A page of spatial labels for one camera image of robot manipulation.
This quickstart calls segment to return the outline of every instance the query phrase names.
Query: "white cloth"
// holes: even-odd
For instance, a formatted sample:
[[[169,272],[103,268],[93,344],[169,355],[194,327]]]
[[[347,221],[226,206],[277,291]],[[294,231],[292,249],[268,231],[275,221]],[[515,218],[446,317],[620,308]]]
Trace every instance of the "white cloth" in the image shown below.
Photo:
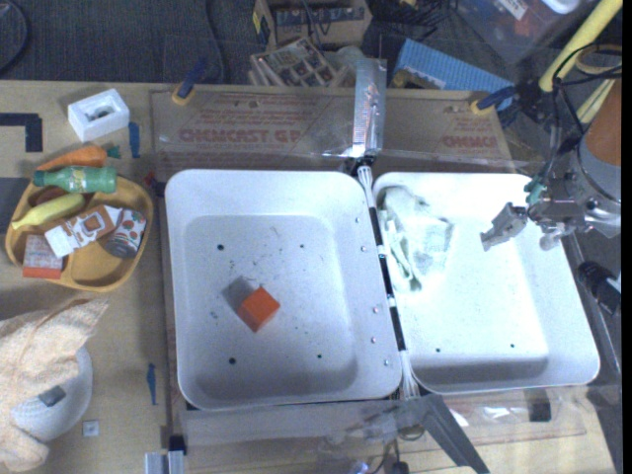
[[[76,354],[107,306],[106,299],[75,300],[0,322],[0,464],[9,470],[34,469],[48,455],[11,410],[78,374]]]
[[[386,190],[379,211],[389,250],[387,263],[397,291],[421,289],[430,274],[445,270],[454,225],[406,188]]]

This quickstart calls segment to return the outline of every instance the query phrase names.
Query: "wooden table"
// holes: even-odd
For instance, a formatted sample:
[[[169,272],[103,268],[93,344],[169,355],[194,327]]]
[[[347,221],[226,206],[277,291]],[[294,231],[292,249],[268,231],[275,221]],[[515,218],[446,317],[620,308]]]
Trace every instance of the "wooden table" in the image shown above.
[[[131,158],[126,130],[103,137],[98,143],[118,145],[122,158],[112,160],[112,165],[121,174],[141,182],[154,166],[149,92],[153,89],[169,89],[169,86],[0,81],[0,112],[38,113],[43,119],[43,153],[25,152],[23,128],[0,127],[0,177],[29,178],[35,166],[48,155],[76,146],[78,138],[68,123],[67,105],[110,88],[118,90],[130,108],[131,120],[140,126],[140,158]],[[130,280],[109,294],[109,310],[87,345],[94,365],[94,393],[83,420],[98,420],[99,436],[82,437],[79,423],[69,433],[51,443],[47,463],[34,472],[142,473],[144,454],[164,450],[170,419],[159,239],[159,230],[152,230],[137,269]],[[4,252],[0,254],[0,318],[53,307],[76,296],[90,296],[90,293],[22,278],[21,271],[9,262]],[[156,406],[151,403],[145,379],[150,362],[156,365]],[[614,472],[593,406],[585,399],[584,393],[578,389],[566,397],[583,422],[582,427],[574,430],[584,433],[477,446],[492,472]],[[434,469],[449,465],[442,451],[405,454],[403,459],[410,463],[411,472],[433,472]],[[224,468],[221,472],[246,471],[243,466],[240,468],[241,471]],[[440,470],[441,473],[467,471],[456,468]],[[281,473],[296,470],[270,466],[256,469],[255,462],[248,467],[248,472]]]

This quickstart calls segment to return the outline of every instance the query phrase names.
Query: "yellow bowl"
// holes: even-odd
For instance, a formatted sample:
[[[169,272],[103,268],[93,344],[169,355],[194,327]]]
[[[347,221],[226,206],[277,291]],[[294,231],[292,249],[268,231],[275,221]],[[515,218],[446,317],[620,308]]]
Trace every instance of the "yellow bowl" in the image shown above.
[[[33,183],[30,183],[22,198],[20,198],[11,220],[21,219],[35,205],[38,196],[46,189],[36,187]],[[61,278],[47,279],[48,282],[86,291],[105,292],[116,289],[131,276],[149,239],[154,213],[153,200],[143,187],[118,176],[117,191],[115,193],[95,193],[90,195],[82,210],[87,210],[100,204],[137,210],[145,216],[147,225],[136,256],[133,259],[122,259],[111,255],[104,249],[105,241],[108,239],[106,236],[67,256],[64,259]],[[23,226],[17,230],[14,230],[9,225],[5,237],[5,249],[11,261],[18,267],[21,267],[24,260],[27,236],[29,234],[41,235],[58,222],[59,220],[50,221],[41,226]]]

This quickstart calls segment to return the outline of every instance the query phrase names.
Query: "tan cloth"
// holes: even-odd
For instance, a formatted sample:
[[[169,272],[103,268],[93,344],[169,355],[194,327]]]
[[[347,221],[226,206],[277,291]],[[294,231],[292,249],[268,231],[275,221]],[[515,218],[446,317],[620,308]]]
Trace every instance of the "tan cloth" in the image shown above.
[[[48,447],[17,427],[11,410],[79,373],[76,354],[92,335],[106,299],[75,300],[0,322],[0,464],[23,472]]]

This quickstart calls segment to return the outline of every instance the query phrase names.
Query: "orange carrot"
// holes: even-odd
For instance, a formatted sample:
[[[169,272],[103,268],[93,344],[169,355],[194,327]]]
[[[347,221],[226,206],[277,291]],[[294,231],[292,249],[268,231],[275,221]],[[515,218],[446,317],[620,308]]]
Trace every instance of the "orange carrot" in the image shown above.
[[[83,167],[103,167],[106,163],[108,152],[101,146],[88,145],[62,154],[46,163],[39,165],[38,170],[50,170],[70,165]]]

